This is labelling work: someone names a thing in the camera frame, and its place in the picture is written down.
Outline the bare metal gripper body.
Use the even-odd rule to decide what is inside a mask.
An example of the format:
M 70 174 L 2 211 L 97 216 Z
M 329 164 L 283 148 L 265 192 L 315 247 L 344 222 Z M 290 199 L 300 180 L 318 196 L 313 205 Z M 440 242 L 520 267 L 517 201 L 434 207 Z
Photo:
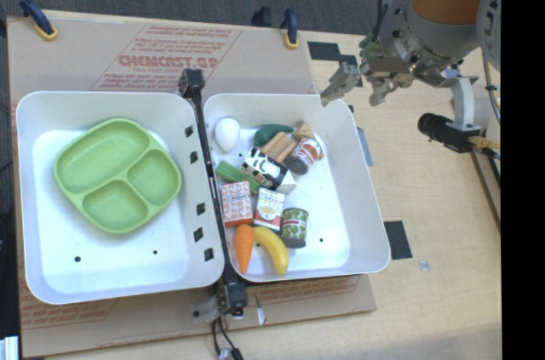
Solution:
M 458 50 L 442 54 L 426 45 L 408 27 L 383 37 L 370 34 L 359 48 L 360 72 L 373 89 L 408 88 L 414 81 L 439 87 L 443 70 L 463 59 Z

